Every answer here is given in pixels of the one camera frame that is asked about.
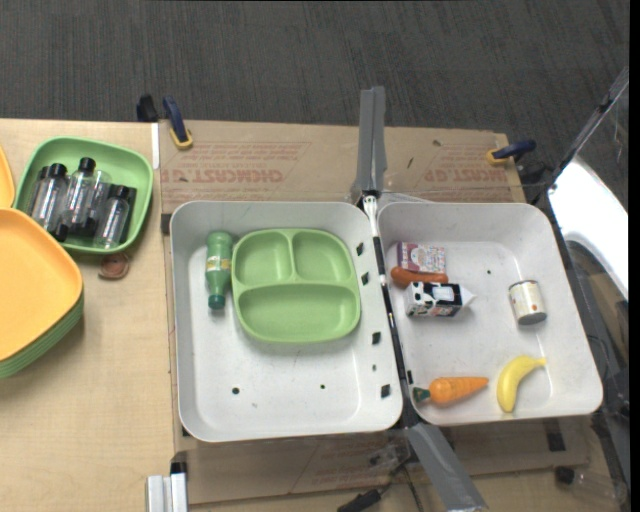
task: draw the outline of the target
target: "green bottle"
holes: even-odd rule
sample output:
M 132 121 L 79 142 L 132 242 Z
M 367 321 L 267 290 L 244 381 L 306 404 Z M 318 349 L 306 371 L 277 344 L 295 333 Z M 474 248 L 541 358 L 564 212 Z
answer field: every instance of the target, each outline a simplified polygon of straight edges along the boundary
M 207 267 L 205 275 L 209 285 L 209 307 L 224 308 L 224 296 L 231 286 L 232 239 L 225 231 L 214 231 L 207 237 Z

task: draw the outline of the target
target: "bottle label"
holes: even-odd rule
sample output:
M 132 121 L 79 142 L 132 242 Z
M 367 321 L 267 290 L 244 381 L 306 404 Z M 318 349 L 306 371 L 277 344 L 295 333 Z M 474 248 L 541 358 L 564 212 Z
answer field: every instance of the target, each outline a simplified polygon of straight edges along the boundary
M 217 270 L 231 270 L 231 260 L 220 256 L 209 256 L 207 258 L 207 272 L 215 272 Z

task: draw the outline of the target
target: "table surface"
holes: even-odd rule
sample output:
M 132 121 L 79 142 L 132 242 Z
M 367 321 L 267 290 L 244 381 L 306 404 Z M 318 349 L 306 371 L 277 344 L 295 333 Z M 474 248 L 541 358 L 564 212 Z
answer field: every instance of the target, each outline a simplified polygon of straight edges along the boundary
M 152 125 L 2 119 L 0 145 L 16 183 L 35 148 L 59 135 L 111 142 L 154 159 Z M 0 380 L 4 510 L 142 511 L 147 476 L 168 473 L 175 454 L 174 416 L 159 172 L 153 192 L 142 236 L 128 251 L 126 278 L 103 280 L 99 257 L 73 254 L 84 279 L 83 319 L 39 360 Z M 584 431 L 591 467 L 606 473 L 597 437 L 588 427 Z M 493 511 L 564 511 L 581 503 L 555 487 L 548 468 L 477 476 L 474 482 Z M 416 490 L 425 510 L 444 510 L 428 482 Z M 355 494 L 336 491 L 193 509 L 335 510 Z M 394 485 L 378 507 L 418 510 L 404 484 Z M 603 510 L 589 503 L 581 507 Z

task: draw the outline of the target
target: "brown round object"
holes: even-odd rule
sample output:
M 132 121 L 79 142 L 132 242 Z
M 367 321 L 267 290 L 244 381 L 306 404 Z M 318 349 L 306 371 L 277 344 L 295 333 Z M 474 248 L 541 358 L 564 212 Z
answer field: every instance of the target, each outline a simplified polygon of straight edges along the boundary
M 129 272 L 129 257 L 123 252 L 102 258 L 98 274 L 104 279 L 122 279 Z

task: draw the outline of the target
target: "toy carrot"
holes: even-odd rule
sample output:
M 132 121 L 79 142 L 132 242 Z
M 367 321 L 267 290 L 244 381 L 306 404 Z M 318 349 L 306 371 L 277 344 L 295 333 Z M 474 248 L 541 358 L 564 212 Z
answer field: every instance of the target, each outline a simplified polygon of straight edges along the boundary
M 412 282 L 422 283 L 443 283 L 449 282 L 449 276 L 447 274 L 441 274 L 438 272 L 431 272 L 428 274 L 418 274 L 417 272 L 411 272 L 402 267 L 393 267 L 391 269 L 391 279 L 393 282 L 401 288 L 406 288 Z
M 439 377 L 429 384 L 429 389 L 413 388 L 413 398 L 416 402 L 430 398 L 433 403 L 448 404 L 471 395 L 488 382 L 486 377 Z

